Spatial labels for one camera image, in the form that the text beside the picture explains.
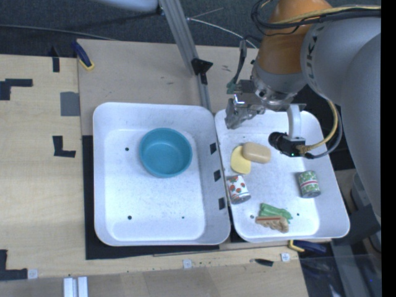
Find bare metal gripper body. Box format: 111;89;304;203
232;79;298;114

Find tan bread roll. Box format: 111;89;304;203
241;142;272;165

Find yellow cheese slice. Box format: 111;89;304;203
230;145;252;175

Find white can with red print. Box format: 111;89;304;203
225;174;251;205

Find blue bowl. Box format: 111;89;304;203
139;127;194;179

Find white plastic tray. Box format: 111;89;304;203
214;107;351;243
92;101;231;247

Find white can with green print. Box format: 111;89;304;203
298;170;321;199

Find green beans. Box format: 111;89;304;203
259;202;293;224

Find pale wood board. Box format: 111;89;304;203
76;38;342;258

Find tan sandwich with red stripe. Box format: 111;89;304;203
255;215;290;234

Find black cylinder on white bracket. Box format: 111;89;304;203
267;103;307;158

